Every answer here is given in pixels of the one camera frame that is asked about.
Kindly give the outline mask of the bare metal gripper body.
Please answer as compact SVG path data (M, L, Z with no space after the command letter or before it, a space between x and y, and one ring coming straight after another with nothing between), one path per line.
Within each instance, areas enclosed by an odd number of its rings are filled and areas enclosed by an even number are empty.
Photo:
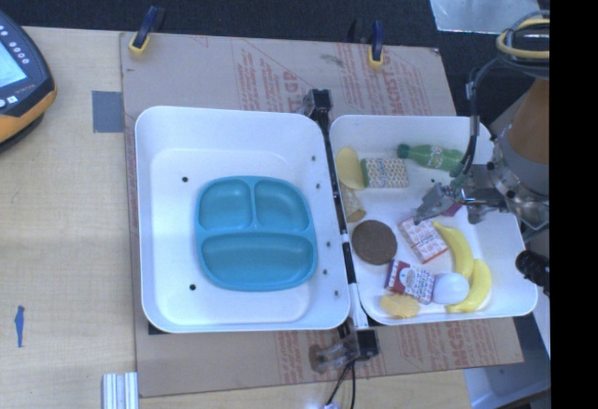
M493 159L475 164L456 193L459 203L506 204L526 226L549 225L549 169L527 159Z

